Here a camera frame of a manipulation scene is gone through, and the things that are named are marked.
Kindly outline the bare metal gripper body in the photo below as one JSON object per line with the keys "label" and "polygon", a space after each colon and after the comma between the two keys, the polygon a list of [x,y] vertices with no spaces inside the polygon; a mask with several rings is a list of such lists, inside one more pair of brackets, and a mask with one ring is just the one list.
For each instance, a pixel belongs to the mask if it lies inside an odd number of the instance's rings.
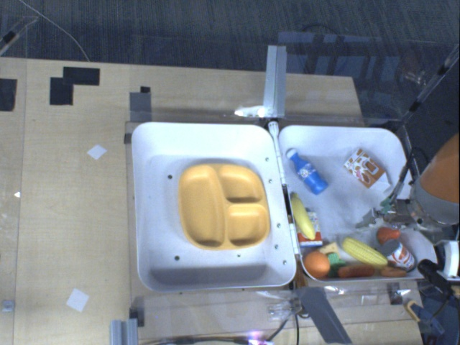
{"label": "bare metal gripper body", "polygon": [[377,216],[393,228],[414,228],[427,234],[440,234],[442,226],[422,205],[413,199],[386,198],[377,209]]}

